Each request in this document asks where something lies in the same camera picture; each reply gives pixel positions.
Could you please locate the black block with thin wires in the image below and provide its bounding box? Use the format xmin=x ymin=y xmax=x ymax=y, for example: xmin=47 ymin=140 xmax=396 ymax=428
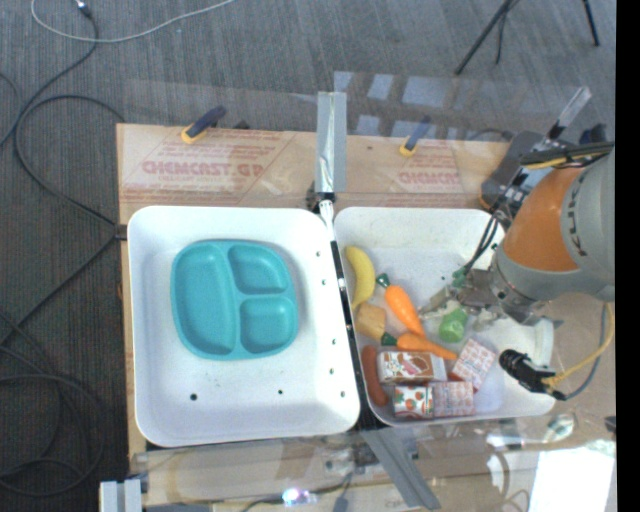
xmin=305 ymin=185 xmax=337 ymax=211

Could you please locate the pink patterned carton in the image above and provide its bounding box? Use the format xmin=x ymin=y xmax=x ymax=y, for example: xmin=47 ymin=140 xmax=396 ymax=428
xmin=431 ymin=380 xmax=477 ymax=418
xmin=450 ymin=338 xmax=498 ymax=392

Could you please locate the blue divided plate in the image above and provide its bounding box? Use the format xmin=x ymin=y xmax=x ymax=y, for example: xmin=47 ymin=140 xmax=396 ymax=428
xmin=169 ymin=239 xmax=301 ymax=362

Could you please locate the brown and white carton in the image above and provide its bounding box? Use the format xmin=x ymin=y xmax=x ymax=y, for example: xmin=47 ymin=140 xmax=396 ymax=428
xmin=375 ymin=350 xmax=448 ymax=386

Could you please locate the brown sausage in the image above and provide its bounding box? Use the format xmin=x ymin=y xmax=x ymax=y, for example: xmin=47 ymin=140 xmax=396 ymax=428
xmin=361 ymin=345 xmax=390 ymax=408

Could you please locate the tan bread piece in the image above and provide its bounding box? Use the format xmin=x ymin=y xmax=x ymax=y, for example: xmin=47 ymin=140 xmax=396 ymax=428
xmin=355 ymin=301 xmax=388 ymax=342

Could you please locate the yellow banana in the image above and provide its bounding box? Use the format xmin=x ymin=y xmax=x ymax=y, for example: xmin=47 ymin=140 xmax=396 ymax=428
xmin=344 ymin=244 xmax=377 ymax=313

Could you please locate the white carton with orange print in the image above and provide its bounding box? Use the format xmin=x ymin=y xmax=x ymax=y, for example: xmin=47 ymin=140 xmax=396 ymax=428
xmin=392 ymin=383 xmax=435 ymax=420

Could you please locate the white plastic tray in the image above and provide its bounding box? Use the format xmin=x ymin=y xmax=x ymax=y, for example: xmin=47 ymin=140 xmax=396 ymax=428
xmin=332 ymin=206 xmax=558 ymax=428
xmin=126 ymin=205 xmax=362 ymax=448

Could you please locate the orange carrot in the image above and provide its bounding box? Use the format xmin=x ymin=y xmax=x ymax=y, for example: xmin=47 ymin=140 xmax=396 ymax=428
xmin=380 ymin=331 xmax=459 ymax=362
xmin=375 ymin=273 xmax=427 ymax=338

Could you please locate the brown cardboard board red print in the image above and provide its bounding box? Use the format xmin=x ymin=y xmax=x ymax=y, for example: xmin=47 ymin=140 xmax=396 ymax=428
xmin=115 ymin=123 xmax=616 ymax=506

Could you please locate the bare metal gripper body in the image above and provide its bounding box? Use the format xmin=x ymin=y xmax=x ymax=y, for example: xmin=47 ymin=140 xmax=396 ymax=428
xmin=455 ymin=268 xmax=547 ymax=327

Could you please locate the black cylinder on white bracket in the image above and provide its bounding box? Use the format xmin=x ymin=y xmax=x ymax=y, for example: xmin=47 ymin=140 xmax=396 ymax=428
xmin=498 ymin=318 xmax=558 ymax=395

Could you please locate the green toy vegetable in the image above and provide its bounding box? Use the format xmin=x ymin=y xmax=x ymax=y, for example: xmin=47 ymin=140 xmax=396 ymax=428
xmin=438 ymin=307 xmax=470 ymax=345

